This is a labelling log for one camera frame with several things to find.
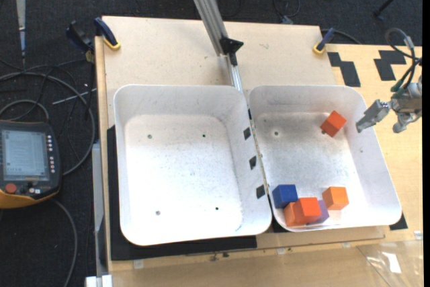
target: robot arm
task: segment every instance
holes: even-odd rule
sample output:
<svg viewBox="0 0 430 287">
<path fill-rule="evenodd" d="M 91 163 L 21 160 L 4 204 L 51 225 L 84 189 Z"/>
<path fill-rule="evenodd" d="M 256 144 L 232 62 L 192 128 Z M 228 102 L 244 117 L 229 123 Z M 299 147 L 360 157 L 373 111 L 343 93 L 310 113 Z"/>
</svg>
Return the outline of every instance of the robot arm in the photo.
<svg viewBox="0 0 430 287">
<path fill-rule="evenodd" d="M 410 83 L 406 89 L 400 89 L 389 102 L 376 100 L 365 112 L 364 117 L 355 124 L 357 131 L 374 126 L 388 115 L 390 110 L 397 114 L 397 123 L 393 126 L 395 133 L 400 133 L 406 126 L 417 121 L 423 113 L 422 76 L 417 83 Z"/>
</svg>

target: black hole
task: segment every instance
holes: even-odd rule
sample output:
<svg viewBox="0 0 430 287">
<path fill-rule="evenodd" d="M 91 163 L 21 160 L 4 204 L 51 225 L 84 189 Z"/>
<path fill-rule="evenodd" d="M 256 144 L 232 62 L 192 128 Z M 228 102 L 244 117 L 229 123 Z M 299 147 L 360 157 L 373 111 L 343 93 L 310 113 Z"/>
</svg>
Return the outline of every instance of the black hole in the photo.
<svg viewBox="0 0 430 287">
<path fill-rule="evenodd" d="M 251 167 L 251 170 L 256 166 L 257 164 L 257 156 L 252 157 L 249 159 L 249 166 Z"/>
<path fill-rule="evenodd" d="M 251 129 L 249 127 L 243 131 L 243 136 L 245 137 L 245 140 L 251 136 Z"/>
</svg>

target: black carpet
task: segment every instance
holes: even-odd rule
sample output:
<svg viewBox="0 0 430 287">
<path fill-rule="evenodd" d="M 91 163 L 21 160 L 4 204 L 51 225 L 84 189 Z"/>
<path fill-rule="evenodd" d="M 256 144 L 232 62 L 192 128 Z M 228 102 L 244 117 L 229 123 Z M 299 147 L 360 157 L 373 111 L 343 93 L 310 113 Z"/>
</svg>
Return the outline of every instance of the black carpet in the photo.
<svg viewBox="0 0 430 287">
<path fill-rule="evenodd" d="M 220 0 L 226 21 L 280 23 L 286 16 L 294 24 L 333 27 L 362 44 L 387 44 L 386 30 L 400 28 L 417 46 L 422 46 L 423 0 L 394 0 L 375 18 L 374 10 L 386 0 Z M 26 0 L 26 56 L 22 59 L 15 0 L 0 5 L 1 74 L 34 68 L 65 80 L 79 92 L 91 87 L 90 68 L 83 53 L 67 41 L 65 30 L 76 20 L 89 36 L 92 19 L 101 15 L 170 17 L 196 19 L 193 0 Z M 393 43 L 403 45 L 400 38 Z M 354 43 L 336 34 L 333 42 Z M 51 66 L 69 61 L 62 69 Z M 58 133 L 64 166 L 72 167 L 91 145 L 91 126 L 79 102 L 54 106 L 52 102 L 70 92 L 41 77 L 16 77 L 0 83 L 0 108 L 17 99 L 38 99 L 50 114 Z M 91 109 L 97 117 L 94 98 Z M 2 119 L 18 116 L 28 106 L 8 110 Z M 43 119 L 36 110 L 22 120 Z M 75 220 L 78 256 L 69 286 L 83 286 L 86 276 L 95 275 L 93 240 L 91 159 L 64 177 L 56 200 L 64 204 Z M 52 202 L 17 210 L 5 210 L 0 222 L 0 286 L 62 286 L 73 258 L 73 232 L 64 212 Z"/>
</svg>

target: wooden table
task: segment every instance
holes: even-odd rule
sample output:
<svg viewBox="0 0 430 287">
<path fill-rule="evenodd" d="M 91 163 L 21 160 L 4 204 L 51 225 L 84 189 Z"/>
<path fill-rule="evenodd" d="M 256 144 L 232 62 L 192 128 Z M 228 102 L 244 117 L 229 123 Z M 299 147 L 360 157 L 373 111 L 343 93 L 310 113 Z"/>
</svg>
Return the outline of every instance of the wooden table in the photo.
<svg viewBox="0 0 430 287">
<path fill-rule="evenodd" d="M 112 51 L 101 38 L 95 39 L 103 205 L 105 223 L 109 224 L 106 130 L 114 125 L 115 91 L 133 83 L 226 85 L 230 81 L 225 59 L 215 55 L 201 21 L 131 17 L 103 20 L 122 44 L 121 49 Z M 322 38 L 319 27 L 236 22 L 226 22 L 225 26 L 231 38 L 245 43 L 237 53 L 245 97 L 258 85 L 344 85 L 340 68 L 331 66 L 327 52 L 312 52 Z M 327 51 L 338 53 L 342 61 L 354 62 L 361 81 L 356 89 L 368 106 L 375 99 L 390 100 L 390 87 L 395 83 L 381 81 L 378 74 L 374 59 L 380 58 L 381 50 L 392 49 L 327 45 Z M 418 47 L 417 56 L 421 53 Z M 392 69 L 399 78 L 407 66 L 392 65 Z M 419 67 L 415 79 L 420 74 Z M 361 286 L 363 281 L 368 286 L 386 286 L 360 247 L 413 243 L 423 232 L 421 120 L 400 134 L 392 131 L 396 121 L 391 113 L 374 128 L 407 229 L 361 227 L 306 233 L 268 230 L 257 235 L 255 250 L 112 261 L 110 228 L 105 226 L 107 268 L 114 286 L 285 286 L 286 281 L 294 286 L 321 286 L 323 280 L 330 286 Z"/>
</svg>

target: clamp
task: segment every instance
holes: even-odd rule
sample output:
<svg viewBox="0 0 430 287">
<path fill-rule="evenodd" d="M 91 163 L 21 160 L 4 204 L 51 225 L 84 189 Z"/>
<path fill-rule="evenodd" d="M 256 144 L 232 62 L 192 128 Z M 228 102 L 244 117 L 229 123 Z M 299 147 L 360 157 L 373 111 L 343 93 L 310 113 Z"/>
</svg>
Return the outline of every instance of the clamp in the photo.
<svg viewBox="0 0 430 287">
<path fill-rule="evenodd" d="M 318 55 L 322 54 L 324 52 L 325 45 L 333 39 L 334 35 L 335 29 L 330 28 L 329 31 L 324 35 L 323 39 L 314 45 L 314 48 L 312 49 L 313 52 L 317 53 Z"/>
<path fill-rule="evenodd" d="M 103 36 L 103 41 L 112 50 L 120 49 L 120 42 L 116 40 L 114 33 L 100 17 L 95 18 L 93 24 L 96 29 L 96 36 Z M 76 21 L 73 21 L 66 29 L 66 36 L 73 46 L 85 52 L 87 61 L 94 63 L 94 43 Z"/>
</svg>

